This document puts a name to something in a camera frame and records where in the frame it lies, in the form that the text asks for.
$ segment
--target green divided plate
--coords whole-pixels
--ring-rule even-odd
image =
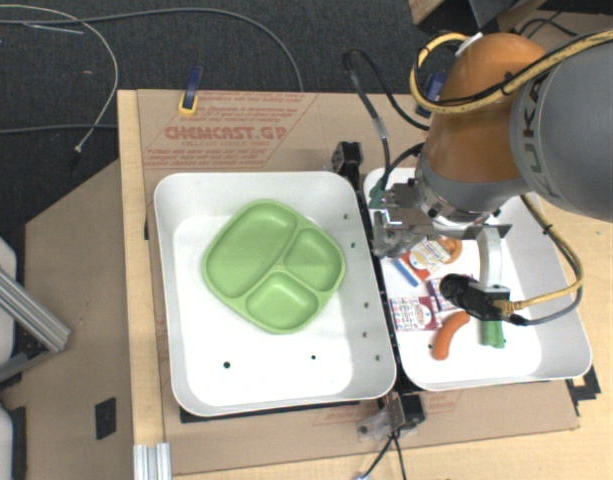
[[[291,333],[323,309],[346,270],[339,245],[306,217],[271,199],[242,208],[202,259],[208,287],[259,327]]]

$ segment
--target black carpet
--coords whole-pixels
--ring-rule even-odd
[[[553,0],[555,10],[613,15],[613,0]],[[448,0],[420,27],[407,0],[0,0],[79,18],[153,9],[220,9],[272,31],[293,55],[309,92],[352,92],[341,55],[370,53],[395,92],[407,92],[412,56],[438,30],[473,32],[465,0]],[[1,19],[57,19],[0,9]],[[119,64],[119,88],[183,89],[193,63],[206,66],[205,89],[298,91],[285,52],[264,31],[232,16],[184,12],[94,23]],[[82,26],[72,33],[0,25],[0,129],[92,123],[113,85],[113,64]],[[381,92],[366,71],[365,89]],[[115,101],[102,123],[116,124]],[[34,216],[117,158],[117,135],[98,130],[81,155],[86,130],[0,135],[0,234],[11,237]],[[73,158],[78,162],[72,165]]]

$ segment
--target toy hot dog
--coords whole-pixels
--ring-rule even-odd
[[[448,317],[435,336],[435,343],[433,344],[432,351],[435,359],[443,361],[448,357],[450,342],[453,340],[453,336],[469,321],[470,315],[464,310],[459,310]]]

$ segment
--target sausage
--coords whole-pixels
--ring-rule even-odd
[[[442,324],[433,344],[433,357],[438,361],[443,361],[448,357],[450,342],[455,333],[470,321],[470,315],[464,310],[459,310],[452,314]]]
[[[449,263],[453,263],[459,258],[459,255],[462,253],[462,241],[457,240],[456,238],[450,238],[447,236],[440,236],[437,239],[439,245],[441,245],[446,252],[450,254],[450,257],[444,261],[444,264],[448,265]]]

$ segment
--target yellow cable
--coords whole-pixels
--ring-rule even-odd
[[[432,41],[430,41],[422,50],[419,52],[417,56],[417,67],[420,68],[428,55],[438,46],[449,42],[449,41],[464,41],[467,39],[467,36],[463,34],[455,34],[449,33],[443,36],[440,36]],[[520,76],[510,79],[506,84],[504,84],[501,88],[496,90],[495,92],[485,96],[483,98],[470,101],[467,103],[457,103],[457,104],[442,104],[441,102],[435,103],[429,99],[427,99],[422,91],[417,86],[417,78],[416,78],[416,70],[413,69],[410,74],[410,89],[415,100],[430,112],[434,112],[437,114],[460,114],[464,112],[470,112],[472,110],[476,110],[478,108],[484,107],[486,105],[490,105],[491,103],[501,99],[504,96],[507,96],[517,89],[519,89],[522,85],[524,85],[529,80],[535,78],[541,73],[547,71],[552,68],[554,65],[560,63],[564,59],[571,57],[579,52],[587,50],[588,48],[592,48],[594,46],[598,46],[602,43],[606,43],[609,41],[613,41],[613,28],[601,32],[597,32],[595,34],[584,36],[583,38],[570,43],[569,45],[563,47],[561,50],[553,53],[547,54],[542,57],[542,60],[534,63],[529,69],[527,69]]]
[[[544,216],[537,210],[537,207],[530,201],[528,197],[522,196],[522,201],[528,207],[529,211],[536,216],[537,220],[541,223],[545,222]],[[558,243],[570,256],[569,261],[574,264],[574,270],[576,270],[575,282],[572,283],[567,288],[563,288],[561,290],[557,290],[551,293],[547,293],[544,295],[540,295],[538,297],[533,297],[532,299],[526,299],[523,301],[510,301],[510,300],[498,300],[493,302],[493,305],[502,310],[502,313],[505,315],[510,315],[511,313],[524,309],[528,306],[534,306],[536,304],[541,304],[543,302],[547,302],[549,300],[557,299],[559,297],[563,297],[564,295],[568,295],[572,292],[579,290],[582,286],[582,282],[584,279],[584,273],[582,269],[582,263],[579,257],[575,254],[575,252],[571,249],[571,247],[564,241],[564,239],[552,229],[551,226],[546,226],[548,229],[548,233],[551,236],[551,239]]]

